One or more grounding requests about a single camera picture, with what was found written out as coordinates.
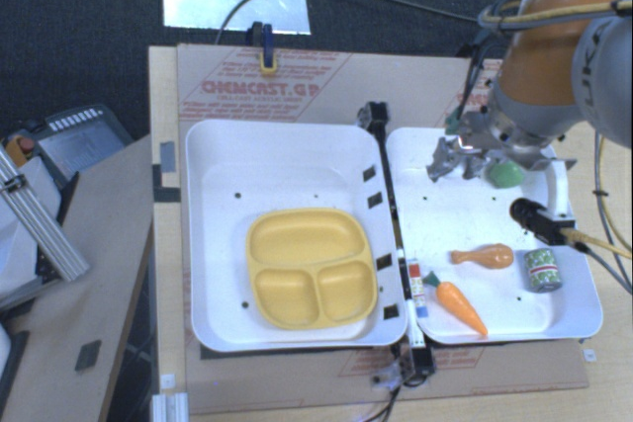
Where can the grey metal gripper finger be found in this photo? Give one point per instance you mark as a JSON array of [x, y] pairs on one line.
[[472, 165], [441, 160]]

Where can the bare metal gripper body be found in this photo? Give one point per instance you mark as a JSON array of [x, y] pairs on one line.
[[499, 141]]

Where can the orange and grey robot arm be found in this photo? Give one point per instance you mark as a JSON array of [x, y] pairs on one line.
[[559, 59]]

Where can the green toy pear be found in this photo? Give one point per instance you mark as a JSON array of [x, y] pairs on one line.
[[504, 175]]

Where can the white plastic tray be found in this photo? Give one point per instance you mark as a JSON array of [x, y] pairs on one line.
[[287, 178], [470, 232]]

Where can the thin black and white rod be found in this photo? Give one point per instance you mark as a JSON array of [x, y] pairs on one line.
[[393, 217]]

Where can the orange toy chicken drumstick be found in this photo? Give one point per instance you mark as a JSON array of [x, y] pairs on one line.
[[487, 256]]

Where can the brown cardboard board red print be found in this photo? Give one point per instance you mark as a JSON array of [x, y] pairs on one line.
[[346, 79]]

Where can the green and white small can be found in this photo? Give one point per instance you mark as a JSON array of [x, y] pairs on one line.
[[542, 270]]

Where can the white red blue small packet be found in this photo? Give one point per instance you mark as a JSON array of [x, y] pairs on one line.
[[417, 286]]

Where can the orange toy carrot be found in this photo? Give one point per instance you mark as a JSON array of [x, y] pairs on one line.
[[460, 304]]

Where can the yellow divided plate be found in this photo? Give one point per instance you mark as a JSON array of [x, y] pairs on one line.
[[311, 267]]

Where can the black cylinder on white bracket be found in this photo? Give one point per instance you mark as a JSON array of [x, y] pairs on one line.
[[539, 212]]

